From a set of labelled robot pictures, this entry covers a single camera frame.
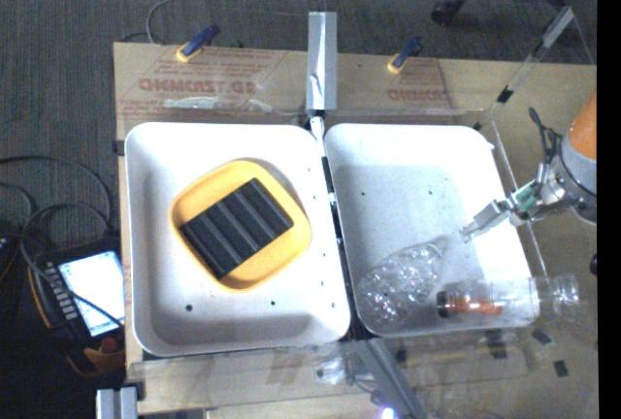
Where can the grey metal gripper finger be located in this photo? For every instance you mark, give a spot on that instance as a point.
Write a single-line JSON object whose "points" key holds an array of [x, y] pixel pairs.
{"points": [[490, 212], [491, 226]]}

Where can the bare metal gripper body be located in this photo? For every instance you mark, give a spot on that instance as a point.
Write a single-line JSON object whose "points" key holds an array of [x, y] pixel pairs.
{"points": [[553, 196]]}

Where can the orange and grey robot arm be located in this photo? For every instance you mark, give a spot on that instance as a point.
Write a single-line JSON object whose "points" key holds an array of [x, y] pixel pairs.
{"points": [[584, 136]]}

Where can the clear bottle with black cap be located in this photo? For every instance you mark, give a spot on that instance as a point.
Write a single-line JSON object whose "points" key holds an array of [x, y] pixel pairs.
{"points": [[514, 303]]}

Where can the white plastic tray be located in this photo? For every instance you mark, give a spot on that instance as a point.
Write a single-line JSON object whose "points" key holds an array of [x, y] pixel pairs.
{"points": [[233, 325], [402, 165]]}

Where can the yellow plate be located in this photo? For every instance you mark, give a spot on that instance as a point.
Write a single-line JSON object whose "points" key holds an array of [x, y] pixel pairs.
{"points": [[286, 247]]}

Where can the brown cardboard board, red print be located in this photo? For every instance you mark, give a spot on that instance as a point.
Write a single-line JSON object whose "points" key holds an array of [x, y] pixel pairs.
{"points": [[291, 82]]}

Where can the black ribbed block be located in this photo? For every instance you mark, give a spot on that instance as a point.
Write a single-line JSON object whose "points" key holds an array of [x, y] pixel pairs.
{"points": [[236, 228]]}

